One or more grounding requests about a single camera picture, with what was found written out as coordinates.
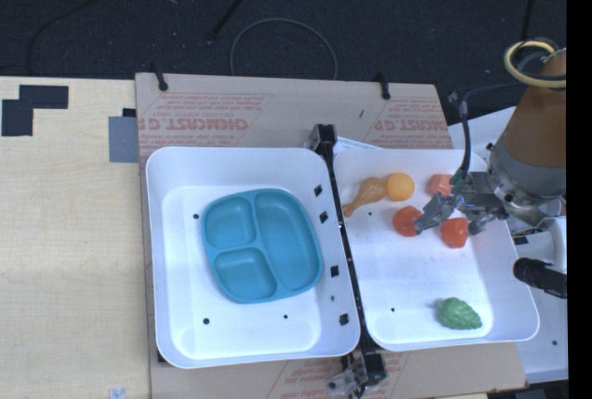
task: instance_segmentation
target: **green broccoli toy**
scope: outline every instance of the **green broccoli toy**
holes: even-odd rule
[[[473,330],[483,326],[479,314],[456,297],[438,303],[438,318],[444,325],[455,330]]]

